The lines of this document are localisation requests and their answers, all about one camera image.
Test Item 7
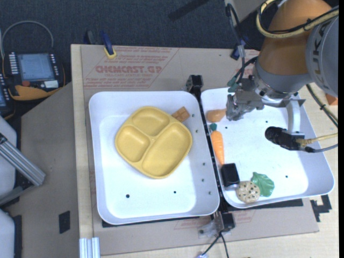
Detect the black block with thin wires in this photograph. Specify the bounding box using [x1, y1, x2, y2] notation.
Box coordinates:
[185, 74, 204, 93]
[221, 212, 236, 231]

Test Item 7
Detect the green lettuce leaf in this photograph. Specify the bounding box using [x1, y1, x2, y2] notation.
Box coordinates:
[251, 171, 275, 198]

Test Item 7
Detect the beige chocolate chip cookie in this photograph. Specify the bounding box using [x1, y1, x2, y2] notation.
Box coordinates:
[235, 181, 261, 204]

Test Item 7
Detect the brown cardboard board red print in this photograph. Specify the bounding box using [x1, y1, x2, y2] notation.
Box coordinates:
[80, 45, 320, 256]

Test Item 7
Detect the orange carrot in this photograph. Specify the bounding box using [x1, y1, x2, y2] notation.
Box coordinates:
[209, 123, 225, 166]

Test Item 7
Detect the white plastic tray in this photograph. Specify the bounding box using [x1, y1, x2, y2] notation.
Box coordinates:
[88, 90, 220, 225]
[200, 87, 335, 209]

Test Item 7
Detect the small black carton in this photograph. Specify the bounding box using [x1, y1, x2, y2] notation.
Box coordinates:
[220, 163, 241, 190]

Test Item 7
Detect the orange toy bread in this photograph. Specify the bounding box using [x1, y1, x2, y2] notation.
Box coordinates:
[206, 108, 228, 123]

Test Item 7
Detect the yellow divided plate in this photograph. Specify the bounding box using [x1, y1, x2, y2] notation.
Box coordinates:
[114, 105, 194, 179]

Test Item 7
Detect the black cylinder on white bracket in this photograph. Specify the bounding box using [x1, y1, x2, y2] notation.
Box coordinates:
[264, 98, 306, 151]

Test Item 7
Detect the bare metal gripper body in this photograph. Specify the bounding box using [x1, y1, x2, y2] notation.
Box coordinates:
[233, 75, 292, 112]

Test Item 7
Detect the brown biscuit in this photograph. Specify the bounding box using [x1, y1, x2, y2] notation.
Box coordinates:
[171, 106, 191, 123]

